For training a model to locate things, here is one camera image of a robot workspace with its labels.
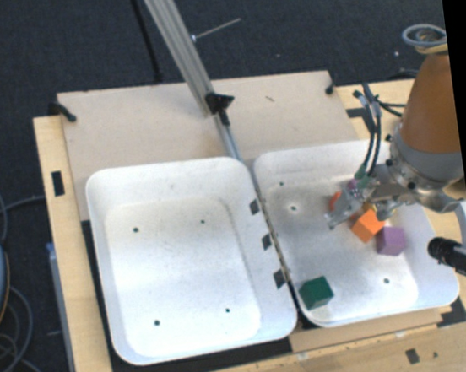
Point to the green cube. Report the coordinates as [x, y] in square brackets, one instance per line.
[316, 292]

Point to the small red-orange block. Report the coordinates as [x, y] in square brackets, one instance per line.
[334, 201]

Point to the orange cube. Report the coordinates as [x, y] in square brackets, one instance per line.
[368, 227]

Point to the white plastic tray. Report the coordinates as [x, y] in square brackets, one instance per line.
[185, 272]
[346, 268]

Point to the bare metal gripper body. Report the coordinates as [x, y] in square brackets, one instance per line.
[414, 191]

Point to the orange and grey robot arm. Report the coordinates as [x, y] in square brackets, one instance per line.
[429, 112]

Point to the pale wood board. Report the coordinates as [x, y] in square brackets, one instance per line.
[144, 124]

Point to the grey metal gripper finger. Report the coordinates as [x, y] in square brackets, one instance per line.
[344, 209]
[386, 212]

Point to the purple cube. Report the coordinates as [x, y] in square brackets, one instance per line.
[390, 241]

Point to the black cylinder on white bracket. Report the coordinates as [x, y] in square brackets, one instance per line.
[452, 254]

